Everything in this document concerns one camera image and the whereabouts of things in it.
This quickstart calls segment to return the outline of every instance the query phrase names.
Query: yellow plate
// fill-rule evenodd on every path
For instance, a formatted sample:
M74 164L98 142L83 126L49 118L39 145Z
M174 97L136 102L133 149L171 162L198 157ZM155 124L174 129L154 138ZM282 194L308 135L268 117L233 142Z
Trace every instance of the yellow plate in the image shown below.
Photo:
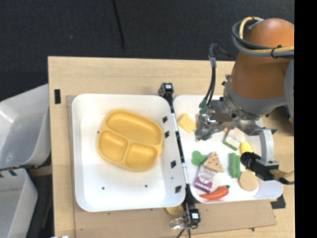
M97 142L105 160L136 172L154 166L162 145L163 130L156 121L123 109L106 116Z

